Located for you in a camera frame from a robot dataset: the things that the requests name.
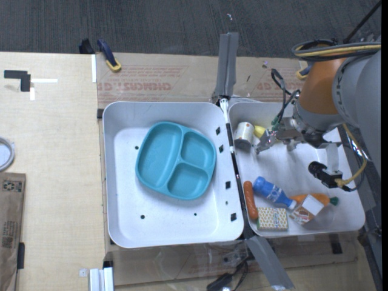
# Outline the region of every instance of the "yellow cable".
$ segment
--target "yellow cable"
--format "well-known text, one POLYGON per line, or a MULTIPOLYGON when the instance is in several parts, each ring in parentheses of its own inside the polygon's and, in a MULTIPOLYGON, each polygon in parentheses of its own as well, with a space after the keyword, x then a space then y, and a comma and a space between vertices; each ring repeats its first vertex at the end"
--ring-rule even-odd
POLYGON ((360 150, 360 152, 361 152, 361 154, 363 156, 363 164, 361 165, 360 169, 357 170, 357 172, 352 177, 350 177, 349 179, 347 179, 347 180, 343 180, 343 179, 339 179, 339 178, 335 179, 334 181, 337 183, 338 187, 342 187, 342 186, 348 184, 349 182, 351 182, 352 180, 354 180, 355 178, 357 178, 361 174, 361 172, 364 171, 364 169, 366 167, 366 164, 367 164, 367 161, 366 161, 366 158, 365 158, 365 154, 360 149, 360 145, 357 143, 357 140, 354 138, 354 136, 352 135, 350 130, 347 128, 345 123, 342 124, 342 126, 345 128, 345 131, 348 134, 348 136, 351 138, 351 140, 356 144, 357 148, 360 150))
POLYGON ((295 53, 296 56, 299 57, 308 57, 308 56, 316 56, 316 55, 325 55, 325 54, 332 54, 332 53, 344 53, 344 52, 352 52, 352 51, 358 51, 358 50, 379 50, 381 49, 381 45, 360 45, 360 46, 353 46, 353 47, 340 47, 340 48, 333 48, 330 50, 318 50, 315 52, 309 52, 309 53, 302 53, 298 54, 295 53))

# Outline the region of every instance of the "bottle label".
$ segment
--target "bottle label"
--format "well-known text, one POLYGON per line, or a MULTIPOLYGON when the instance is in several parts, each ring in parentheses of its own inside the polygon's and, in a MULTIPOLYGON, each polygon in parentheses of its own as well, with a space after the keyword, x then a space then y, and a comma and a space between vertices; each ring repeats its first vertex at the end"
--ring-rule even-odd
POLYGON ((267 199, 271 202, 276 202, 282 192, 282 189, 273 185, 272 191, 268 194, 267 199))

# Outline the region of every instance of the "robotic hand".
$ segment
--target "robotic hand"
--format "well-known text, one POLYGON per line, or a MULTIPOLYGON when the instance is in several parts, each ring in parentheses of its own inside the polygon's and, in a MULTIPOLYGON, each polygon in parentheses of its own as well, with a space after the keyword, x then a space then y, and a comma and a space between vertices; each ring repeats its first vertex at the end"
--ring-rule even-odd
MULTIPOLYGON (((287 102, 283 96, 283 108, 273 122, 273 131, 263 135, 256 153, 268 149, 273 137, 287 144, 289 150, 299 142, 307 142, 316 149, 327 148, 333 144, 323 136, 341 124, 351 135, 348 123, 360 129, 381 177, 381 37, 376 42, 346 45, 314 40, 294 46, 293 52, 309 62, 308 76, 300 92, 288 92, 287 102), (293 115, 283 118, 284 108, 290 102, 293 115)), ((284 81, 276 70, 272 70, 272 78, 285 95, 284 81)), ((328 171, 318 162, 311 163, 309 171, 327 187, 346 190, 349 181, 341 179, 340 171, 328 171)))

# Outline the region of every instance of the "dark gray floor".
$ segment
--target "dark gray floor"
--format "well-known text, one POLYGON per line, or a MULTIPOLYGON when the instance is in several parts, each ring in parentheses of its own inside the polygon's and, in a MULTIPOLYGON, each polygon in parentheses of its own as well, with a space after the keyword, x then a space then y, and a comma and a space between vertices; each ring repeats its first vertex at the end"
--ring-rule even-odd
MULTIPOLYGON (((0 51, 79 53, 82 39, 97 50, 97 40, 104 38, 114 52, 217 56, 219 35, 238 32, 238 56, 292 58, 290 49, 300 42, 341 42, 378 1, 0 0, 0 51)), ((351 41, 376 38, 381 21, 379 7, 351 41)), ((366 177, 381 204, 373 164, 366 177)), ((380 290, 372 250, 367 246, 380 290)))

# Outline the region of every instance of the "brown paper bag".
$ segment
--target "brown paper bag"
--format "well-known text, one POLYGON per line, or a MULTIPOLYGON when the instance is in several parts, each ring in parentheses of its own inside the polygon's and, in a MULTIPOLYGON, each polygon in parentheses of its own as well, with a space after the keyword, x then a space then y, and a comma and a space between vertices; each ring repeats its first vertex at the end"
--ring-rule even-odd
POLYGON ((14 291, 25 174, 0 173, 0 291, 14 291))

